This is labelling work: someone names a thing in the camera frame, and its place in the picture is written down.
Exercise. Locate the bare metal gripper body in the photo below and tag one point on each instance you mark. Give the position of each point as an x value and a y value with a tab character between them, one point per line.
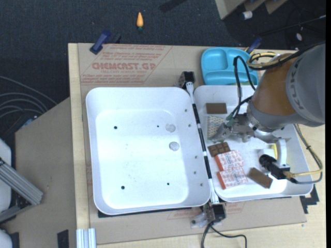
241	126

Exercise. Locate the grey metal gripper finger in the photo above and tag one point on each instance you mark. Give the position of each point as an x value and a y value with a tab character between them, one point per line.
245	138
219	133

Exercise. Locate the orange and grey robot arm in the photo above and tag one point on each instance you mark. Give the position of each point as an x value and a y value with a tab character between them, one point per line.
289	92

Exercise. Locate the white patterned packet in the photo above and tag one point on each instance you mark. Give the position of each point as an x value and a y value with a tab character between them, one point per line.
212	124

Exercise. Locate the brown chocolate bar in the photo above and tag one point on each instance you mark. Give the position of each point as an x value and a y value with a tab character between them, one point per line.
218	148

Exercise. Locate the thin black and white rod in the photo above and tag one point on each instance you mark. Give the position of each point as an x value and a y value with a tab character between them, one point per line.
200	130

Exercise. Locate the brown rectangular biscuit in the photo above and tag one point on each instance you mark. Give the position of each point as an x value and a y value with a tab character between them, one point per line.
259	177
216	108

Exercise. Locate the orange and white packet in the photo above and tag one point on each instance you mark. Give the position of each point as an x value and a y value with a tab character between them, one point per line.
230	160
232	178

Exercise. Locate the white plastic tray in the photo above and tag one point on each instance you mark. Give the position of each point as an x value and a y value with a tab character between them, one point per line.
253	195
139	159

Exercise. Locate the blue divided plate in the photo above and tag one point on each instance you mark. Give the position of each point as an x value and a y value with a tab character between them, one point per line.
217	63

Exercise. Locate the small white bottle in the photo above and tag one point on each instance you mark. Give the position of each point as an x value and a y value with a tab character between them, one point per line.
246	15

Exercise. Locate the brown cardboard board red print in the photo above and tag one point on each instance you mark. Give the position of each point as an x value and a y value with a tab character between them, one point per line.
124	66

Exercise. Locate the orange carrot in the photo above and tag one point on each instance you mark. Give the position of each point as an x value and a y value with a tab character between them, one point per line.
140	19

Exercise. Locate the black cylinder on white bracket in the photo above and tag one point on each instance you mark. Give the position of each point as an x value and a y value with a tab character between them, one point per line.
274	165

